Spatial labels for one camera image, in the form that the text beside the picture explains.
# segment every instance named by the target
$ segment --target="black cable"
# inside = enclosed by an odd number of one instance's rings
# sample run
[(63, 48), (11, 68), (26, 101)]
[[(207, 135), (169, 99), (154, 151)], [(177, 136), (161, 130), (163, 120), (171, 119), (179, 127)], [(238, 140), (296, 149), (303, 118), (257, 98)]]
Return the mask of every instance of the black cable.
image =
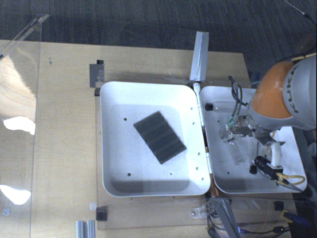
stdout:
[(238, 92), (234, 90), (233, 84), (235, 83), (235, 80), (233, 79), (233, 77), (232, 77), (232, 76), (228, 76), (228, 79), (231, 81), (231, 94), (232, 94), (232, 97), (233, 97), (236, 101), (238, 101), (238, 103), (241, 102), (241, 104), (242, 104), (243, 106), (247, 106), (248, 103), (242, 102), (242, 98), (238, 98)]
[(238, 85), (238, 88), (239, 88), (239, 92), (240, 92), (240, 103), (239, 103), (238, 110), (237, 110), (237, 116), (240, 114), (241, 105), (242, 105), (242, 88), (240, 85)]
[(273, 236), (273, 237), (270, 237), (270, 238), (277, 238), (277, 237), (279, 237), (279, 236), (281, 236), (282, 234), (284, 234), (284, 233), (286, 233), (286, 232), (289, 232), (290, 230), (288, 229), (288, 230), (285, 230), (285, 231), (283, 231), (283, 232), (280, 232), (279, 234), (277, 234), (276, 236)]
[[(303, 16), (304, 16), (305, 18), (309, 19), (310, 22), (312, 22), (312, 23), (314, 24), (314, 26), (317, 28), (316, 23), (313, 21), (313, 19), (312, 19), (307, 13), (304, 13)], [(315, 45), (314, 45), (311, 49), (309, 49), (308, 51), (303, 52), (303, 53), (299, 53), (299, 54), (296, 54), (296, 55), (291, 55), (291, 56), (288, 56), (288, 57), (285, 57), (285, 58), (282, 58), (282, 59), (280, 59), (278, 62), (281, 62), (281, 61), (284, 61), (284, 60), (286, 60), (286, 59), (293, 58), (293, 57), (304, 56), (304, 55), (310, 53), (311, 51), (313, 51), (313, 50), (316, 48), (316, 45), (317, 45), (317, 42), (315, 42)]]
[(232, 117), (234, 117), (234, 115), (237, 112), (238, 104), (239, 104), (239, 101), (238, 101), (238, 99), (236, 99), (236, 104), (234, 105), (234, 110), (233, 110), (232, 115), (231, 115)]
[[(207, 218), (207, 223), (208, 223), (208, 229), (212, 229), (211, 225), (215, 228), (215, 229), (218, 229), (218, 230), (222, 230), (222, 231), (226, 231), (226, 229), (224, 228), (220, 228), (218, 227), (211, 219), (212, 215), (210, 214)], [(283, 226), (278, 226), (278, 227), (274, 227), (272, 230), (269, 230), (269, 231), (265, 231), (265, 232), (253, 232), (253, 231), (248, 231), (248, 230), (245, 230), (245, 229), (239, 229), (239, 233), (241, 234), (257, 234), (257, 235), (265, 235), (265, 234), (269, 234), (269, 233), (277, 233), (278, 236), (282, 235), (283, 233), (285, 232), (288, 232), (290, 231), (289, 228), (285, 228)]]
[(296, 190), (298, 192), (303, 192), (300, 188), (296, 187), (295, 185), (291, 184), (288, 180), (283, 179), (282, 182), (285, 184), (284, 186), (287, 188), (291, 188), (293, 190)]

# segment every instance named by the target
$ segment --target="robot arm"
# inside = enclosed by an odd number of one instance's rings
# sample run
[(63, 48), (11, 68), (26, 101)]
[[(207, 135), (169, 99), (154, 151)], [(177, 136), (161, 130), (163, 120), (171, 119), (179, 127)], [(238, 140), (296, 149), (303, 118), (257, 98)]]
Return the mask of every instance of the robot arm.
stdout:
[(279, 62), (264, 76), (246, 116), (238, 117), (228, 130), (249, 130), (263, 145), (274, 140), (269, 133), (283, 126), (316, 128), (316, 56), (293, 64)]

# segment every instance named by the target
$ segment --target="metal bracket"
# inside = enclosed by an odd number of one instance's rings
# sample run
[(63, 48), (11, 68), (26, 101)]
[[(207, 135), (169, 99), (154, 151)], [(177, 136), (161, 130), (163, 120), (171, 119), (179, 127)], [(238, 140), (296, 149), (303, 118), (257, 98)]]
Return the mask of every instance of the metal bracket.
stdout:
[(76, 221), (76, 238), (95, 238), (95, 221)]
[(97, 96), (100, 96), (100, 88), (99, 87), (97, 87), (95, 89), (95, 97), (97, 97)]
[(97, 207), (96, 220), (97, 221), (107, 221), (108, 220), (108, 207), (107, 206)]
[(105, 80), (105, 65), (103, 60), (97, 60), (97, 64), (89, 65), (90, 87), (95, 88), (96, 82)]
[(206, 78), (209, 33), (197, 32), (189, 80), (203, 82)]
[(215, 197), (211, 198), (211, 203), (216, 213), (219, 215), (229, 237), (240, 238), (238, 226), (234, 218), (229, 199)]

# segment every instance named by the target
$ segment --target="yellow cable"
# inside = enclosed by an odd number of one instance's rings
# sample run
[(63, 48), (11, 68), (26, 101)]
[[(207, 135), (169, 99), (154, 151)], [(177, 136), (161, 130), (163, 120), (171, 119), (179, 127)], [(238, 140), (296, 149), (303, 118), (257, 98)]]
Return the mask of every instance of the yellow cable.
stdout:
[(303, 176), (287, 176), (287, 175), (285, 175), (285, 174), (283, 174), (283, 173), (276, 173), (276, 175), (278, 176), (278, 178), (279, 178), (280, 180), (284, 180), (284, 179), (301, 179), (301, 180), (298, 181), (298, 182), (291, 183), (292, 185), (300, 185), (300, 184), (302, 184), (302, 183), (306, 180), (306, 178), (303, 177)]

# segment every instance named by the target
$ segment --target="transparent acrylic sheet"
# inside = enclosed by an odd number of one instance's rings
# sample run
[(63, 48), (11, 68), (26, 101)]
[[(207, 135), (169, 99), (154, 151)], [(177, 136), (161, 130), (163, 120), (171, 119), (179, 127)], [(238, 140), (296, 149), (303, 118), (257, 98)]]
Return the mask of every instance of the transparent acrylic sheet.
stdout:
[[(309, 217), (315, 215), (316, 218), (317, 214), (316, 203), (312, 201), (287, 200), (278, 197), (224, 199), (230, 202), (241, 237), (256, 238), (259, 234), (243, 234), (243, 232), (268, 232), (275, 227), (284, 227), (285, 230), (291, 227), (294, 231), (305, 230), (308, 226), (310, 229), (315, 228), (314, 221), (316, 220)], [(103, 210), (107, 212), (107, 221), (104, 223), (110, 225), (107, 229), (117, 229), (122, 226), (133, 228), (138, 221), (143, 222), (144, 227), (202, 225), (206, 226), (206, 232), (212, 228), (221, 238), (230, 238), (215, 212), (211, 198), (161, 197), (156, 202), (151, 202), (150, 199), (140, 201), (137, 198), (131, 198), (129, 202), (111, 204), (103, 207)], [(276, 234), (270, 232), (261, 237), (272, 235)], [(283, 237), (291, 237), (290, 232), (285, 232)]]
[[(294, 233), (305, 233), (303, 237), (311, 237), (309, 234), (316, 231), (316, 202), (242, 197), (229, 201), (241, 237), (274, 237), (282, 233), (271, 232), (275, 227), (284, 227), (282, 237), (292, 237), (289, 229)], [(193, 219), (206, 219), (208, 229), (213, 229), (219, 237), (229, 237), (212, 199), (199, 208), (193, 208), (192, 213)]]
[(30, 237), (43, 19), (35, 17), (13, 41), (0, 41), (0, 237), (4, 238)]
[[(191, 81), (189, 80), (189, 75), (186, 76), (175, 76), (173, 74), (150, 74), (150, 73), (133, 73), (125, 71), (105, 71), (105, 82), (110, 81), (120, 81), (120, 82), (136, 82), (136, 83), (153, 83), (153, 84), (179, 84), (179, 85), (190, 85)], [(242, 87), (251, 87), (252, 83), (249, 80), (240, 80), (237, 81)], [(213, 86), (230, 86), (231, 83), (229, 80), (213, 79), (212, 71), (208, 71), (207, 78), (205, 82), (201, 83), (202, 88), (204, 86), (213, 85)]]

